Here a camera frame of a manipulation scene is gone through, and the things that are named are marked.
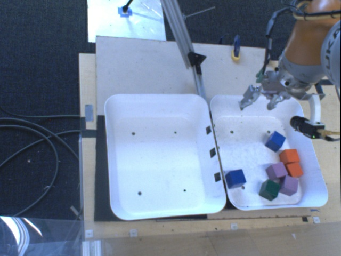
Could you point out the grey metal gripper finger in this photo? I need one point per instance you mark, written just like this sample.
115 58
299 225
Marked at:
274 100
249 97

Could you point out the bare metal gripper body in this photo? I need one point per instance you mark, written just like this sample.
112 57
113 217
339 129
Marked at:
274 85

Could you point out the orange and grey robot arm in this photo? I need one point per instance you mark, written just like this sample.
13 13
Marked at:
306 41

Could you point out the blue cube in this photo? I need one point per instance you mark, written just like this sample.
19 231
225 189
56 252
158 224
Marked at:
235 179
275 141

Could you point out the white plastic tray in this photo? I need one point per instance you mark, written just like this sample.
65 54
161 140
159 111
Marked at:
160 159
245 153

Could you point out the orange cube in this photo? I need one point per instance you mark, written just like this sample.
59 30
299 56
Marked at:
290 156
294 169

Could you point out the purple cube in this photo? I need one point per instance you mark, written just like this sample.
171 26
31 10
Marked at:
290 185
276 170

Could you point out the green cube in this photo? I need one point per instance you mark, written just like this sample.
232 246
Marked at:
269 190

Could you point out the pale wood board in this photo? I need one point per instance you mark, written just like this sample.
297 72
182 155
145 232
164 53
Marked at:
149 68

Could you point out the black cylinder on white bracket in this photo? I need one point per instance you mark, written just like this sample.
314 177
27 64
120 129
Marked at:
305 125

